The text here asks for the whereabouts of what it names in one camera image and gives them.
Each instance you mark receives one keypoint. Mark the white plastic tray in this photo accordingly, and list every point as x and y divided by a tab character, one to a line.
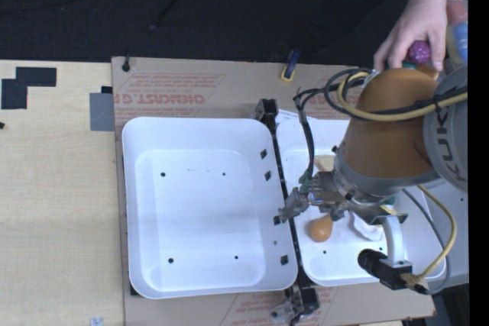
198	210
344	263

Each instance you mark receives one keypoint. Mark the brown cardboard board, red print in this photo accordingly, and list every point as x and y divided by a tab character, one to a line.
237	88

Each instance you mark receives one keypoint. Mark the beige toy bread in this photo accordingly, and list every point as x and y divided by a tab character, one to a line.
324	163

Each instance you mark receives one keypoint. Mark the person's hand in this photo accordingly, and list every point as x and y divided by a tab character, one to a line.
414	30

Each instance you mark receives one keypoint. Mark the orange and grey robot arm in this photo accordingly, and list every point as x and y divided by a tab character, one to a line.
386	133

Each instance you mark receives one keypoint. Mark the black cylinder on white bracket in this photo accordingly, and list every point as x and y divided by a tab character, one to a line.
382	268

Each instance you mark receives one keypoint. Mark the blue round toy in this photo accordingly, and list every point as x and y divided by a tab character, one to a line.
460	40

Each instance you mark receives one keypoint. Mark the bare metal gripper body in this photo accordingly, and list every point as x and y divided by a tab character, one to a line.
328	194

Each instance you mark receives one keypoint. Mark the purple toy grapes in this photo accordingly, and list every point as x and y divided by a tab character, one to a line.
419	52

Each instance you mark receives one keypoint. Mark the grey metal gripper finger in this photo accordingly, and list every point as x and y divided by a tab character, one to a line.
293	204
338	214

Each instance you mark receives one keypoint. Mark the white crumpled object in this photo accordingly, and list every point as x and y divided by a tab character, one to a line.
366	230

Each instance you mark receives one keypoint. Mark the orange toy pear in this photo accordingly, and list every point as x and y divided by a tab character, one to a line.
321	229

